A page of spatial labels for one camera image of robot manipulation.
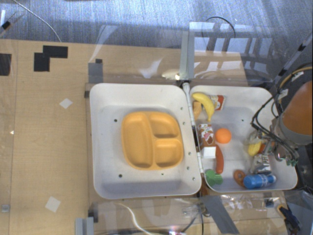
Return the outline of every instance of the yellow banana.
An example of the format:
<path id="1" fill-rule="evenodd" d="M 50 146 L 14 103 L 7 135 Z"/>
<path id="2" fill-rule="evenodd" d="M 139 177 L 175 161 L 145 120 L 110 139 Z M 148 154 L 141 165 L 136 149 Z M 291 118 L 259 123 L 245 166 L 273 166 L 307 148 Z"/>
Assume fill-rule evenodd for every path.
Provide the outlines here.
<path id="1" fill-rule="evenodd" d="M 210 122 L 211 117 L 214 114 L 215 107 L 212 100 L 206 95 L 201 92 L 196 92 L 192 94 L 192 98 L 198 102 L 200 102 L 207 113 L 207 120 Z"/>

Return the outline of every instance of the orange ball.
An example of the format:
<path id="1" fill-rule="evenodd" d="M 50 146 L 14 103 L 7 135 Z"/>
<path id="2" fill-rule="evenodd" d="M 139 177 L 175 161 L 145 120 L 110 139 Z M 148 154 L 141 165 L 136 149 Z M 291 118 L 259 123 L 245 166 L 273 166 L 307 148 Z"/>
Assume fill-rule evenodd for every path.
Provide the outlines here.
<path id="1" fill-rule="evenodd" d="M 215 133 L 215 140 L 219 143 L 228 143 L 231 140 L 231 132 L 226 128 L 218 129 Z"/>

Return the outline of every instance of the wooden table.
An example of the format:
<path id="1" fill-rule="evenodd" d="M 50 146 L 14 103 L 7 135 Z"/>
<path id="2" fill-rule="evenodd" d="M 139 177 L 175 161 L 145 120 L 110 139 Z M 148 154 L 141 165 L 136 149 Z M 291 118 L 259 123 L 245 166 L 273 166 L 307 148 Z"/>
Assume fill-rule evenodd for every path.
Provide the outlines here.
<path id="1" fill-rule="evenodd" d="M 74 234 L 75 219 L 86 218 L 90 206 L 84 98 L 88 63 L 102 59 L 104 81 L 173 83 L 160 78 L 169 69 L 179 70 L 180 50 L 15 40 L 0 43 L 0 53 L 12 54 L 10 75 L 0 76 L 0 204 L 11 207 L 10 212 L 0 212 L 0 235 Z M 34 53 L 42 53 L 43 46 L 68 47 L 68 57 L 50 58 L 50 72 L 34 72 Z M 235 76 L 246 84 L 243 68 L 236 71 Z M 64 99 L 72 102 L 66 109 L 60 105 Z M 283 201 L 282 193 L 277 194 Z M 56 212 L 45 208 L 50 197 L 60 201 Z M 152 224 L 144 219 L 143 201 L 132 201 L 132 208 L 141 217 L 141 225 L 149 227 Z M 173 200 L 151 201 L 153 213 L 171 218 L 166 215 L 171 214 L 168 209 Z M 107 221 L 96 224 L 97 231 L 103 233 L 103 229 L 121 224 L 133 226 L 129 211 L 112 205 L 115 203 L 103 200 L 102 214 L 108 214 Z M 234 212 L 232 218 L 236 220 L 238 214 Z M 215 223 L 210 218 L 205 222 L 206 231 L 214 234 Z M 270 224 L 273 233 L 286 231 L 279 215 L 250 220 L 244 216 L 236 222 L 243 234 L 247 226 Z M 188 232 L 195 230 L 199 234 L 201 226 Z"/>

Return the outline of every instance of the blue bottle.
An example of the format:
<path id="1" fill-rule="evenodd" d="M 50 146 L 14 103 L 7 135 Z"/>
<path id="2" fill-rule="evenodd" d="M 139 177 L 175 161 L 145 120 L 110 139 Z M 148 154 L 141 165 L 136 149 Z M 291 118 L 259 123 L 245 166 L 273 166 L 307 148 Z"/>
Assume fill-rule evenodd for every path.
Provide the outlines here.
<path id="1" fill-rule="evenodd" d="M 276 182 L 276 177 L 273 175 L 264 175 L 264 174 L 256 174 L 256 175 L 248 175 L 244 178 L 244 185 L 248 189 L 261 188 L 265 187 L 270 183 Z"/>

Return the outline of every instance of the white wire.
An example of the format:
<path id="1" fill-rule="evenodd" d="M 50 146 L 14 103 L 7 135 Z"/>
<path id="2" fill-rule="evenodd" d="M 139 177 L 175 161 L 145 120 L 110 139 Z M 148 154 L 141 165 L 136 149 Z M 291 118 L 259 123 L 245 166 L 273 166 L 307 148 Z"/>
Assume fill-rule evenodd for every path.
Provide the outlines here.
<path id="1" fill-rule="evenodd" d="M 40 21 L 42 21 L 43 23 L 45 23 L 52 31 L 53 33 L 56 35 L 56 37 L 58 38 L 58 40 L 60 42 L 61 41 L 61 38 L 59 37 L 58 33 L 54 30 L 54 28 L 52 28 L 52 26 L 47 22 L 45 21 L 44 19 L 42 19 L 40 16 L 38 16 L 37 14 L 35 14 L 34 12 L 32 12 L 30 9 L 26 8 L 24 5 L 22 5 L 21 3 L 19 3 L 18 1 L 16 0 L 12 0 L 13 2 L 17 3 L 20 7 L 22 7 L 23 9 L 27 10 L 30 14 L 34 15 L 36 18 L 38 18 Z"/>

